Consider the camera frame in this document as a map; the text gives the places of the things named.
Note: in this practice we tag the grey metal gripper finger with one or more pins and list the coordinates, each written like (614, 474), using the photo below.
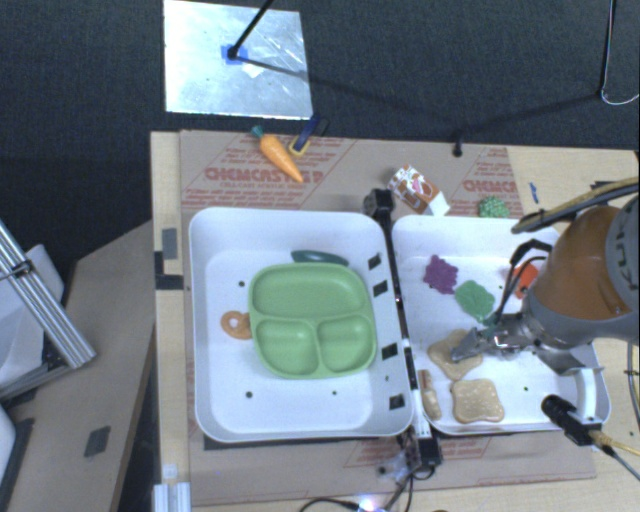
(466, 347)

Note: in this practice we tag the green divided plate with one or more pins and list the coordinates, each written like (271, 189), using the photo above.
(310, 310)

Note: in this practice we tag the black cylinder on white bracket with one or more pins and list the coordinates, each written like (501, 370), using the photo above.
(565, 415)

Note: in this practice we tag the purple grapes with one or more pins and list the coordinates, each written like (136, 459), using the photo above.
(441, 275)

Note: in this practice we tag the white and brown carton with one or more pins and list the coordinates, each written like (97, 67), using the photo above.
(415, 190)

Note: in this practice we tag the green lettuce leaf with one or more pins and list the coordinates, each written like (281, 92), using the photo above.
(474, 300)

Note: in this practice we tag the orange carrot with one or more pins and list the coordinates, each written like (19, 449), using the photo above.
(277, 152)

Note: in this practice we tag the thin black and white rod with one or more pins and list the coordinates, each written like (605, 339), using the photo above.
(400, 300)

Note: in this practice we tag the white plastic tray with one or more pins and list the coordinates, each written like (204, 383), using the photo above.
(300, 410)
(525, 395)

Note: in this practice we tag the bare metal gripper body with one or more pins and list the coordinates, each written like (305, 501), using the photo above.
(512, 335)

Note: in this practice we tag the orange toy piece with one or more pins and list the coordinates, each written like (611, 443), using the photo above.
(526, 280)

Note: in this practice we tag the tan bread slice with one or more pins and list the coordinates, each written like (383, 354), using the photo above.
(477, 401)
(450, 362)

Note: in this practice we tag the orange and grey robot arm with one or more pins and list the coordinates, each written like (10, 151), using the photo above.
(580, 260)

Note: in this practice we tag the dark green oval toy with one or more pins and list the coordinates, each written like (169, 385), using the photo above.
(320, 257)

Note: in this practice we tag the green broccoli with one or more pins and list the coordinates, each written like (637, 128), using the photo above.
(493, 207)

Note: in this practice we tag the brown cardboard board red print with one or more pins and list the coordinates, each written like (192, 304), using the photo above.
(350, 165)

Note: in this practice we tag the orange pretzel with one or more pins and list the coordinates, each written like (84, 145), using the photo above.
(234, 327)

